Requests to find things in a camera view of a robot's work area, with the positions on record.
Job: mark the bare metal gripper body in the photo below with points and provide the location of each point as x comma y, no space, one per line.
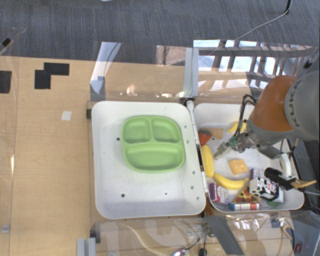
246,143

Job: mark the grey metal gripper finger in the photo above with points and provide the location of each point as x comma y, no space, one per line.
223,145
221,153

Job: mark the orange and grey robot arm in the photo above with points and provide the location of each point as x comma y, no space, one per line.
275,112

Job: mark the tan toy bread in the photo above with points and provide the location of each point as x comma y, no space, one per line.
217,133

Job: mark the yellow toy corn cob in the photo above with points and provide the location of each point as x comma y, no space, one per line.
207,161

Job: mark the small yellow banana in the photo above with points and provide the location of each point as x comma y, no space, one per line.
234,127

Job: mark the red toy strawberry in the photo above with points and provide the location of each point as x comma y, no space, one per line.
204,137

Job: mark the orange toy cheese wedge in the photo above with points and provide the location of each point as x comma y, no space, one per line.
238,167

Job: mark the white plastic tray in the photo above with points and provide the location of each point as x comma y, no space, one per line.
150,195
225,117

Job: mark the large yellow banana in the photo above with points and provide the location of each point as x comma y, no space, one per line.
228,183

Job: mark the thin black and white rod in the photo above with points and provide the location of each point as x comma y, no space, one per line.
193,125

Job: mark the purple carton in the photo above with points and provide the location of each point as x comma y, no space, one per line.
218,194

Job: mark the white cow print carton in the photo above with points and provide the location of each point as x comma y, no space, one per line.
261,186

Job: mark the toy pizza slice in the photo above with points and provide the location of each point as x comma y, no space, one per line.
245,197

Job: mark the green round toy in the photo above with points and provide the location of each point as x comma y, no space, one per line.
272,203

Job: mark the green divided plate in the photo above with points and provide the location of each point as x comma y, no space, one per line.
153,150

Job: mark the black cylinder on white bracket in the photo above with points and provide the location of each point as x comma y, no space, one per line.
277,178

